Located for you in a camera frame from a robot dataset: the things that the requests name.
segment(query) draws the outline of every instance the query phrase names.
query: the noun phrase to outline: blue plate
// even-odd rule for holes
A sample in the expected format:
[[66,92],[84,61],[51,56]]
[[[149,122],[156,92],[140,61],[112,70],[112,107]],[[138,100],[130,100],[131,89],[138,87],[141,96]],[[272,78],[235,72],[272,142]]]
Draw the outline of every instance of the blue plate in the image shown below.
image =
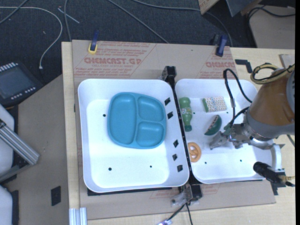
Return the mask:
[[109,137],[120,146],[155,148],[165,139],[165,108],[153,97],[118,93],[110,102],[107,130]]

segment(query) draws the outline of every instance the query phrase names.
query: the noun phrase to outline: green toy bottle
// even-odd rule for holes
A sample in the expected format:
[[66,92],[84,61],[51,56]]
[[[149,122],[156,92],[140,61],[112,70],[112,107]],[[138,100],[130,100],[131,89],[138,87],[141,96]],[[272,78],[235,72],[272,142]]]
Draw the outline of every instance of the green toy bottle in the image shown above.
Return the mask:
[[191,119],[193,117],[193,112],[190,104],[191,101],[188,97],[182,97],[179,99],[181,117],[184,124],[184,130],[186,132],[192,131]]

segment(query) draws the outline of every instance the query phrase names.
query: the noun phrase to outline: screen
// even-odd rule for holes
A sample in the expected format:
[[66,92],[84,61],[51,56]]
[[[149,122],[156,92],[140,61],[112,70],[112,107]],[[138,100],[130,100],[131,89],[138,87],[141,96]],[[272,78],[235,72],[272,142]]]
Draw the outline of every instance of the screen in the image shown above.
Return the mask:
[[32,86],[34,86],[34,83],[19,67],[0,73],[0,95],[3,99],[16,95]]

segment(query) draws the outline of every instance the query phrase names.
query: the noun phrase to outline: gray carpet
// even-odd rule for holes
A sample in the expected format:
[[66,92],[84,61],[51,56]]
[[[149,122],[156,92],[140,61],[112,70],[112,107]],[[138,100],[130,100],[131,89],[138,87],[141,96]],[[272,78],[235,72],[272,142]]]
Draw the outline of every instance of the gray carpet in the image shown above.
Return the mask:
[[[18,6],[24,0],[0,0],[0,6]],[[215,34],[225,34],[218,20],[196,11],[166,10],[148,7],[130,0],[113,0],[142,20],[167,42],[174,44],[209,45]],[[149,4],[199,9],[198,0],[140,0]],[[294,6],[295,0],[265,0],[265,4]],[[36,9],[20,9],[9,20],[0,24],[0,65],[19,60],[43,83],[61,74],[61,41],[68,41],[63,10],[65,0],[29,0],[24,7],[40,7],[56,14],[63,23],[58,42],[43,59],[44,74],[38,69],[39,59],[60,32],[60,24],[51,14]],[[0,8],[0,20],[12,10]],[[246,18],[231,17],[225,0],[210,10],[228,29],[235,47],[254,47],[246,26]],[[164,43],[134,18],[106,0],[69,0],[67,14],[72,39],[92,39],[95,29],[99,40]]]

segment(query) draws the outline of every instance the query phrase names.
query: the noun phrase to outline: black connector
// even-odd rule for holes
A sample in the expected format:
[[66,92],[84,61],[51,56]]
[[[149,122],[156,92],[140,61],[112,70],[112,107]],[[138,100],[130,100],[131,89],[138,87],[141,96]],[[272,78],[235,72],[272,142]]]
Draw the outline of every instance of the black connector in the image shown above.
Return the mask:
[[235,63],[237,65],[245,65],[246,69],[247,69],[247,72],[248,73],[252,73],[251,64],[250,64],[250,62],[248,62],[248,60],[236,59]]
[[272,183],[282,183],[279,175],[285,175],[285,172],[276,172],[271,166],[262,162],[256,162],[253,165],[253,170]]
[[177,75],[176,73],[176,67],[174,66],[165,66],[162,76],[163,80],[167,83],[169,83],[170,78],[175,78]]
[[292,184],[291,182],[285,182],[285,184],[287,185],[287,186],[289,186],[289,187],[295,187],[296,185],[295,184]]

